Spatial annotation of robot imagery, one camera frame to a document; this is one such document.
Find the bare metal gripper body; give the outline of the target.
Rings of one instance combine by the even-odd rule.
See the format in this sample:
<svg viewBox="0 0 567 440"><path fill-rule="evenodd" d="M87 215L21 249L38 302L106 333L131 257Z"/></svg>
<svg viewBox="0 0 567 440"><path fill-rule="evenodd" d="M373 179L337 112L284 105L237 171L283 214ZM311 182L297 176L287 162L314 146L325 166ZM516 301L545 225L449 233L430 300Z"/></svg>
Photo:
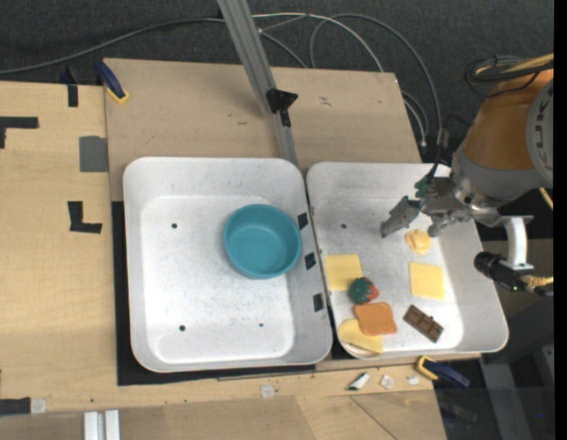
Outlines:
<svg viewBox="0 0 567 440"><path fill-rule="evenodd" d="M436 226L475 220L487 226L499 220L499 201L482 192L459 173L424 176L416 183L420 211Z"/></svg>

